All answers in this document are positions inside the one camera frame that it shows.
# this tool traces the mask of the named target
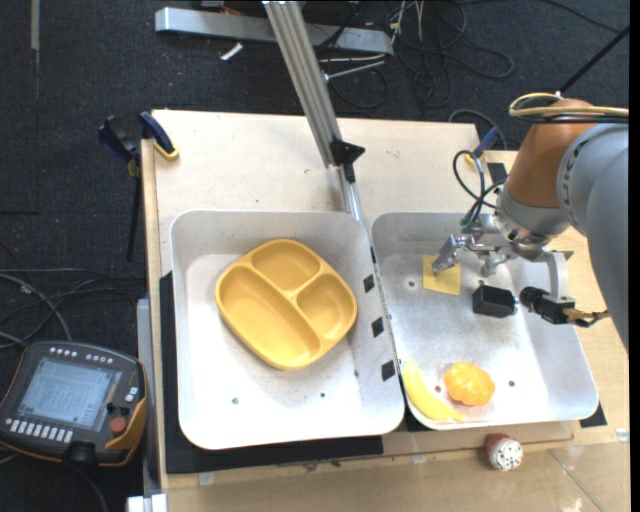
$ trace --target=wooden table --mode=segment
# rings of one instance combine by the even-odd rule
[[[563,500],[571,506],[579,501],[586,507],[581,510],[609,503],[625,510],[630,503],[629,443],[620,439],[630,426],[629,360],[610,320],[578,332],[607,424],[582,428],[570,421],[500,429],[525,446],[523,465],[516,471],[500,473],[487,463],[482,448],[496,428],[409,432],[400,426],[383,435],[382,456],[167,474],[158,282],[171,270],[172,220],[201,208],[343,208],[337,172],[324,168],[304,117],[169,110],[153,115],[180,150],[180,157],[168,162],[154,153],[150,141],[141,143],[156,399],[151,421],[158,433],[160,467],[159,489],[148,491],[166,494],[169,510],[424,510],[425,503],[437,510],[499,510],[504,496],[523,510],[561,509]],[[347,142],[366,148],[355,169],[367,230],[387,211],[463,211],[470,206],[451,162],[460,149],[478,143],[473,125],[368,119],[340,119],[339,124]],[[514,152],[486,154],[507,168],[514,157]],[[468,172],[472,180],[474,171]],[[569,230],[553,248],[575,251],[568,267],[569,292],[577,306],[605,309],[586,240]]]

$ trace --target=button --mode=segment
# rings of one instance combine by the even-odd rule
[[[114,436],[119,436],[127,429],[127,421],[122,416],[116,416],[109,422],[109,429]]]

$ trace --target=display screen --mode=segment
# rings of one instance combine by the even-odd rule
[[[121,376],[111,368],[43,357],[18,412],[97,432],[106,414],[105,398]]]

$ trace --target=yellow banana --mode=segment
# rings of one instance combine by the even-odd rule
[[[402,382],[411,403],[432,420],[453,419],[462,421],[462,414],[454,411],[448,404],[435,397],[422,379],[420,368],[411,359],[402,367]]]

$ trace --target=yellow square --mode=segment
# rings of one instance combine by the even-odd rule
[[[431,262],[436,256],[422,258],[422,287],[435,292],[460,295],[460,265],[443,270],[437,276],[433,274]]]

